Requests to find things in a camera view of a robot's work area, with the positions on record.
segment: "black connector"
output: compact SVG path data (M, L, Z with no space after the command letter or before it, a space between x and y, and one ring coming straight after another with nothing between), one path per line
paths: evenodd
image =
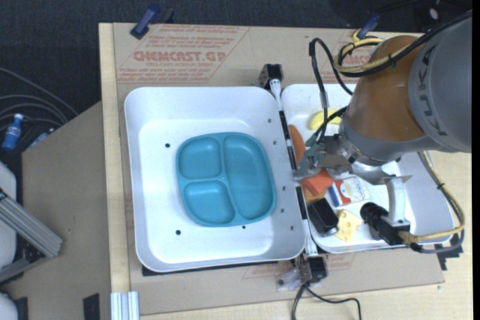
M333 235L338 230L338 217L325 198L308 206L308 217L322 236Z
M404 241L398 232L409 232L409 223L390 223L388 220L389 212L379 205L368 202L363 204L360 208L361 218L373 229L378 232L378 235L389 245L404 244Z
M284 72L281 64L265 64L259 75L259 85L267 91L270 91L270 80L278 79L281 82L284 79Z
M309 258L308 264L310 265L310 270L312 272L311 283L318 283L329 275L323 257Z

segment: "black wire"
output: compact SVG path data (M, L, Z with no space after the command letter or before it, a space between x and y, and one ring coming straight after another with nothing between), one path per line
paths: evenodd
M338 84L340 84L341 88L344 89L344 91L349 94L349 95L352 95L353 92L347 87L347 85L344 83L344 81L342 80L340 74L338 73L337 69L335 68L333 62L333 56L332 56L332 53L330 52L330 49L327 47L327 45L323 42L323 40L319 39L318 37L316 37L315 39L313 39L311 42L310 42L310 46L309 46L309 55L311 56L312 60L313 58L315 58L316 60L316 53L315 53L315 43L318 43L320 46L322 46L323 50L325 51L325 54L327 55L327 58L328 58L328 61L330 62L330 66L331 66L331 69L333 70L333 74L335 75L335 79L337 80Z
M442 248L435 248L434 250L426 250L420 244L412 243L410 244L410 248L418 253L436 253L436 254L445 253L445 252L450 252L460 248L462 243L464 242L464 238L465 238L465 231L462 229L462 231L460 232L460 237L454 243L452 243L450 247L442 247Z
M5 114L8 111L11 111L12 109L22 109L22 108L25 108L25 109L42 109L44 111L47 111L51 115L54 115L58 120L60 120L64 124L68 122L66 117L61 112L59 114L54 109L52 109L48 106L44 106L43 104L37 104L37 103L20 103L20 104L15 104L14 106L9 106L9 107L3 109L2 111L0 111L0 116L3 116L3 114Z
M317 54L315 53L315 43L322 44L322 46L324 46L324 48L326 48L326 46L319 38L313 39L308 46L308 54L312 58L313 73L315 74L315 79L317 80L316 83L318 84L318 88L320 89L320 98L322 98L324 95L326 95L326 91L325 91L325 86L323 85L322 75L320 74L320 71L318 70L318 63L317 63L317 57L316 57ZM326 106L325 101L326 100L321 100L322 106L323 106L323 124L321 125L322 133L320 134L320 137L322 139L325 136L325 132L326 132L326 128L327 128L327 124L326 124L327 115L329 113L329 108L328 108L328 106Z
M31 95L27 95L27 94L13 94L13 95L7 95L7 96L1 96L0 97L0 100L7 100L7 99L30 99L30 100L39 101L41 103L45 103L48 107L50 107L55 112L57 112L59 116L61 116L61 120L64 123L68 122L68 119L65 116L65 114L55 104L50 103L49 101L44 100L41 97L31 96Z
M387 67L395 65L396 61L402 59L404 56L411 53L415 48L417 48L417 47L421 46L423 43L429 41L436 34L439 34L441 31L443 31L443 30L451 27L452 25L455 25L455 24L457 24L457 23L459 23L459 22L461 22L465 19L468 19L470 17L473 17L473 11L472 10L467 11L466 13L462 13L460 16L456 16L455 18L449 20L448 22L445 22L442 25L436 27L435 29L430 30L426 34L423 34L421 37L414 40L407 48L405 48L403 51L401 51L399 54L397 54L391 61L387 61L386 63L381 64L378 67L372 68L371 70L366 70L364 72L358 72L358 73L345 72L345 73L342 73L342 74L344 76L347 76L347 77L363 77L363 76L371 75L372 73L377 73L381 70L384 70ZM348 50L348 52L345 52L343 55L340 55L339 58L338 58L338 65L341 66L344 57L347 54L349 54L350 52L352 52L354 49L355 48L352 48L352 49Z
M307 288L307 285L306 284L302 284L300 286L300 288L298 289L297 291L297 294L295 295L295 299L293 300L293 305L292 305L292 320L296 320L296 315L295 315L295 312L297 310L297 306L299 305L299 301L300 299L302 298L302 295L303 295L303 292L305 290L305 288Z
M328 299L325 299L325 298L322 298L321 296L317 295L314 291L312 291L309 287L306 287L307 291L310 292L311 295L313 295L315 298L317 299L320 299L321 301L325 301L326 303L329 303L329 304L342 304L342 303L346 303L348 301L355 301L356 304L357 304L357 308L358 308L358 320L362 320L362 308L360 306L360 301L358 299L355 299L355 298L347 298L347 299L343 299L343 300L328 300Z
M314 291L312 291L309 287L309 283L302 284L301 287L298 289L297 294L295 295L295 299L294 299L293 305L292 305L292 316L291 316L292 320L296 320L297 306L299 305L299 301L302 298L302 295L303 295L303 292L305 291L305 289L311 295L313 295L315 298L317 298L321 301L324 301L326 303L329 303L329 304L342 304L342 303L347 303L348 301L355 301L355 303L357 304L357 308L358 308L358 320L362 320L362 308L360 306L360 301L358 299L356 299L356 298L347 298L347 299L342 299L342 300L325 299L325 298L322 298L322 296L317 295Z
M327 120L324 121L324 122L322 123L322 125L320 125L320 127L318 127L318 129L315 131L315 136L318 136L318 134L319 134L320 132L324 133L324 132L326 131L326 126L327 126L327 124L330 123L330 121L332 121L333 119L343 116L343 114L345 113L346 110L347 110L347 107L345 106L344 108L340 108L340 109L338 109L337 111L335 111L334 113L332 113L332 114L327 118ZM324 136L320 135L320 136L318 137L318 139L316 140L316 143L317 143L317 144L320 144L321 141L323 140L323 137L324 137Z
M39 85L33 83L32 81L26 79L25 77L23 76L20 76L18 75L17 73L14 73L13 71L10 71L8 70L7 68L3 68L3 67L0 67L0 72L3 72L3 73L6 73L7 75L10 75L18 80L21 80L22 82L30 85L31 87L34 87L36 88L37 90L40 90L42 91L44 94L47 94L49 95L52 99L55 99L57 100L59 103L63 104L65 107L67 107L70 111L72 111L72 113L75 115L75 116L78 116L78 112L70 105L68 104L67 102L65 102L64 100L60 99L60 97L56 96L55 94L53 94L52 92L50 91L47 91L45 88L42 88L40 87Z

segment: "black object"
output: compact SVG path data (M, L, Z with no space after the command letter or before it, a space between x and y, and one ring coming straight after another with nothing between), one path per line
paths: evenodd
M163 275L172 275L172 274L192 274L193 272L202 272L202 271L213 271L217 269L227 269L227 268L238 268L244 267L245 265L266 265L266 264L277 264L278 262L251 262L248 264L231 264L231 265L214 265L212 267L200 267L197 269L183 270L183 271L172 271L172 272L156 272L148 269L145 265L142 265L142 276L152 277L152 276L163 276Z
M454 234L451 237L450 243L457 244L459 241L460 241L460 238L458 237L458 234ZM438 250L440 248L443 248L442 244L435 244L435 249ZM458 258L460 257L460 254L463 252L464 250L462 249L462 247L458 247L455 250L437 253L438 261L440 263L440 267L442 268L442 271L447 271L447 259Z
M329 275L323 257L309 258L308 264L310 265L310 270L312 272L311 283L318 283Z
M27 298L20 298L13 301L18 314L18 320L29 320L29 301Z
M83 318L100 320L100 295L98 293L83 299Z
M259 85L267 91L270 90L270 80L278 79L281 82L284 79L284 72L281 64L265 64L259 75Z
M298 186L295 188L297 192L298 206L300 207L300 214L302 220L308 220L307 210L305 209L305 199L303 196L302 187Z
M309 205L307 209L310 222L321 235L333 235L338 230L338 217L327 199L323 198Z
M373 229L378 232L381 239L389 245L403 244L403 240L398 236L400 231L410 231L410 224L391 223L388 220L388 211L384 207L368 202L360 208L361 218Z

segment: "metal bracket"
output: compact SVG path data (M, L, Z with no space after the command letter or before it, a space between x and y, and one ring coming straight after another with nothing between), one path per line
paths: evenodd
M29 269L45 258L52 259L59 254L62 239L48 229L40 220L13 200L0 188L0 220L10 226L27 244L37 250L38 257L24 257L0 269L0 283Z
M282 71L281 64L265 64L258 76L253 83L253 85L266 89L267 91L270 90L270 80L278 79L278 81L282 81L284 79L284 72Z
M404 182L410 178L395 177L385 178L388 191L388 219L393 223L405 222L406 192Z
M137 291L113 292L110 295L112 320L140 320L140 300Z
M308 257L302 254L298 257L297 265L285 274L276 278L278 291L295 291L301 285L313 279Z
M352 164L341 154L339 142L334 136L326 136L322 143L315 143L305 151L300 167L293 172L293 179L302 181L312 178L324 168L340 173L351 172L352 169Z

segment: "blue clamp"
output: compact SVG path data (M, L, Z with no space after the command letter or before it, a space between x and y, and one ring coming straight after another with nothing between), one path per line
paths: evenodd
M372 32L380 21L380 15L375 13L357 34L359 39L363 39L368 32Z
M141 39L149 31L148 25L155 22L160 16L160 6L158 4L150 4L147 11L143 14L142 19L130 31L130 33L137 39Z

